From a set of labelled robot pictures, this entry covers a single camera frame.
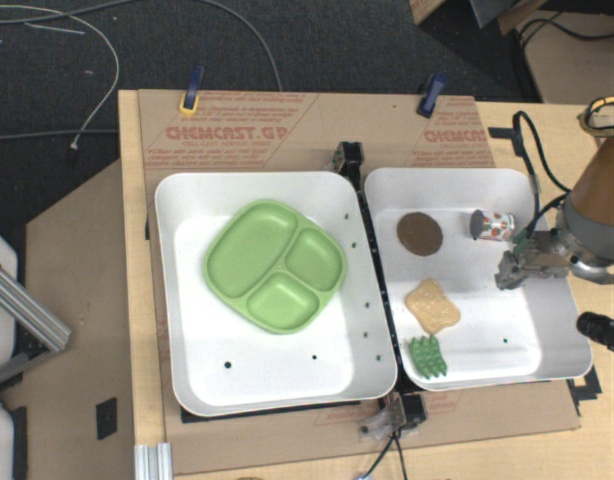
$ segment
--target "black fabric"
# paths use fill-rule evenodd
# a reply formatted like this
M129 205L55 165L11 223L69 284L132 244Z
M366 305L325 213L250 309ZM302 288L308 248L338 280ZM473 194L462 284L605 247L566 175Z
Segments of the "black fabric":
M0 0L71 10L110 0ZM447 93L479 99L534 98L512 64L513 38L479 30L467 0L449 0L421 27L408 0L216 0L247 18L274 54L287 91L416 93L444 71ZM0 17L30 13L0 11ZM122 89L183 89L192 65L207 66L203 87L275 90L263 49L225 12L182 1L149 1L83 15L100 28L121 60ZM107 91L114 63L103 41L0 26L0 135L79 128ZM116 128L115 96L90 128ZM118 158L114 136L0 142L0 233L47 209Z

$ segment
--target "brown round object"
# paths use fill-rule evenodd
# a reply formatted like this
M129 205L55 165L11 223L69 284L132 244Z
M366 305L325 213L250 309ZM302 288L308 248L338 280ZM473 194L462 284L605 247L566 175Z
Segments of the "brown round object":
M429 256L440 249L443 232L426 213L408 213L398 221L396 230L400 243L418 256Z

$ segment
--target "white cable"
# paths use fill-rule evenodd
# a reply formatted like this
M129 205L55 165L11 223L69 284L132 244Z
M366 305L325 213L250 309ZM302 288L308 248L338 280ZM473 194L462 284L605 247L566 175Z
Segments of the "white cable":
M33 7L30 5L4 4L4 5L0 5L0 9L27 9L27 10L32 10L32 11L48 12L52 14L63 14L61 11L57 11L55 9L45 9L43 7ZM107 36L103 34L98 28L96 28L91 23L83 20L82 18L78 18L77 16L69 16L69 18L79 23L82 23L86 27L96 32L96 34L98 34L100 38L105 42L105 44L109 48L109 51L111 51L111 54L114 56L114 62L116 63L116 76L114 77L114 81L112 82L111 86L107 90L107 93L105 94L105 96L103 96L103 99L100 100L98 105L96 105L94 110L91 112L91 114L89 114L89 116L87 117L83 125L80 127L80 131L83 131L87 128L91 120L94 118L94 116L98 113L98 111L101 109L101 107L105 104L105 102L109 99L109 97L112 95L112 93L116 89L116 86L118 85L118 80L120 79L120 60L118 58L118 54L116 53L115 48L113 47L113 45L111 44ZM30 27L33 26L31 23L26 23L26 25ZM58 29L58 28L43 27L43 29L54 30L57 32L66 32L66 30ZM70 144L70 147L72 149L75 149L75 150L78 149L78 141L80 140L80 135L81 134L78 133L76 137L74 137L74 140Z

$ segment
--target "green divided plate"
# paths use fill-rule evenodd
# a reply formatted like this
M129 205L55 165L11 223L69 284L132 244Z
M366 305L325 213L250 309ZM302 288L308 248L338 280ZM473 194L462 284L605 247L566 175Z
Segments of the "green divided plate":
M209 287L260 327L307 327L336 293L347 268L340 245L317 224L273 200L242 208L205 254Z

